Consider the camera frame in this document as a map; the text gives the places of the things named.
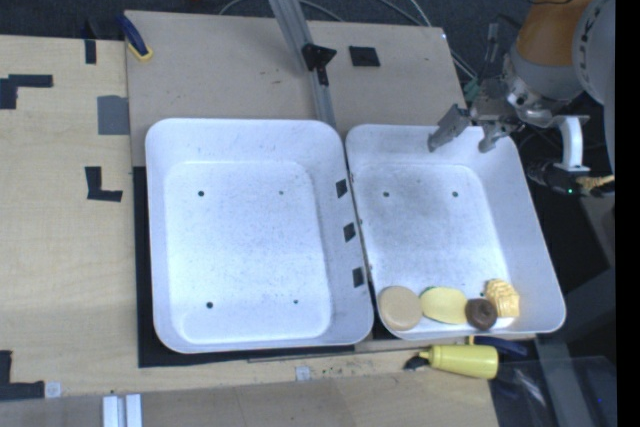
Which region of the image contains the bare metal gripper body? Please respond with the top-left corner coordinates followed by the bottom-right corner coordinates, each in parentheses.
top-left (468, 77), bottom-right (557, 127)

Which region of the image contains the white plastic tray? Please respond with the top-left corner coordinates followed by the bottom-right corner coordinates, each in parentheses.
top-left (344, 123), bottom-right (568, 343)
top-left (144, 116), bottom-right (376, 355)

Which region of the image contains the pale yellow ridged toy food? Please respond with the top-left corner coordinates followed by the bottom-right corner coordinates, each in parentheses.
top-left (483, 277), bottom-right (522, 319)

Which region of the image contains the yellow and green taco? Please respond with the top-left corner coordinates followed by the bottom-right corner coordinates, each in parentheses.
top-left (418, 285), bottom-right (469, 326)

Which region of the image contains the brown doughnut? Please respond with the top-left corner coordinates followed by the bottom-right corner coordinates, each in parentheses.
top-left (464, 297), bottom-right (499, 332)

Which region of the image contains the tan round biscuit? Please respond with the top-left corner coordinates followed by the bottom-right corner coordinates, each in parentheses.
top-left (377, 285), bottom-right (423, 333)

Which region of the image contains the yellow squeeze bottle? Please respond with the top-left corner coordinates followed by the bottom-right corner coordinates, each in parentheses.
top-left (418, 343), bottom-right (501, 381)

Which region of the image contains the pale brown flat board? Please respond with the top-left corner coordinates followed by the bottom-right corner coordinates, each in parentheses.
top-left (123, 9), bottom-right (537, 357)

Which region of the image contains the black cylinder on white bracket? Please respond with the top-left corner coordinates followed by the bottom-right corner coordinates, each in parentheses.
top-left (526, 113), bottom-right (592, 197)

